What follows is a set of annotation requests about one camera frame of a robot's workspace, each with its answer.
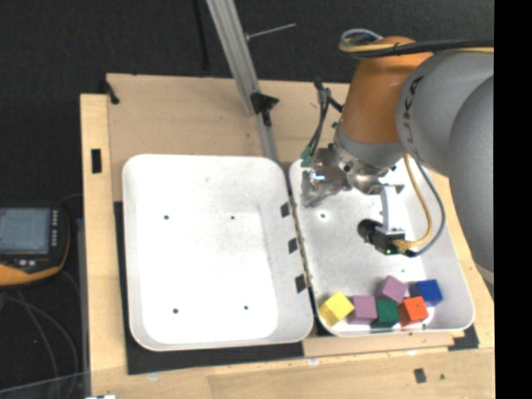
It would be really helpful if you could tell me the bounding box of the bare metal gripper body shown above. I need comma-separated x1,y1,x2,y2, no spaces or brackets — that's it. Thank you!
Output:
308,142,395,196

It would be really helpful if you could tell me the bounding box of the thin black and white rod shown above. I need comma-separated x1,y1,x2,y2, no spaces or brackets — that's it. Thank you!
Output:
287,180,313,293

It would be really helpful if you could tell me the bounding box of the white plastic tray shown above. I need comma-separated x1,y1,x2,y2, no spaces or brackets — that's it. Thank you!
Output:
288,155,476,338
121,152,315,352

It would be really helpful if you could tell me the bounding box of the yellow cube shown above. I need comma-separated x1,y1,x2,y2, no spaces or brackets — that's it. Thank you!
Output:
318,290,356,326

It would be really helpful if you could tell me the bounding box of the purple cube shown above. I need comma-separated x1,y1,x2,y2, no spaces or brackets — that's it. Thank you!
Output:
347,295,379,325
375,275,409,304

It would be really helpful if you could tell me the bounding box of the green cube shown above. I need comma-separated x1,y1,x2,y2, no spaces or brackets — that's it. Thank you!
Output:
371,299,401,329

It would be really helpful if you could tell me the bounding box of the blue cube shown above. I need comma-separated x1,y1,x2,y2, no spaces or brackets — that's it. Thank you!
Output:
409,279,444,307

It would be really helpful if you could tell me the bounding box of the orange cube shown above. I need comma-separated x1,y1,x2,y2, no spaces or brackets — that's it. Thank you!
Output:
397,295,430,328

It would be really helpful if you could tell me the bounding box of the pale wood board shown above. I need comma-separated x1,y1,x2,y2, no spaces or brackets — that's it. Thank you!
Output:
105,71,480,359

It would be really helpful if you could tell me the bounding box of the black cylinder on white bracket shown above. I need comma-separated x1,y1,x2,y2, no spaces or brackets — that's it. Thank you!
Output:
357,183,406,257

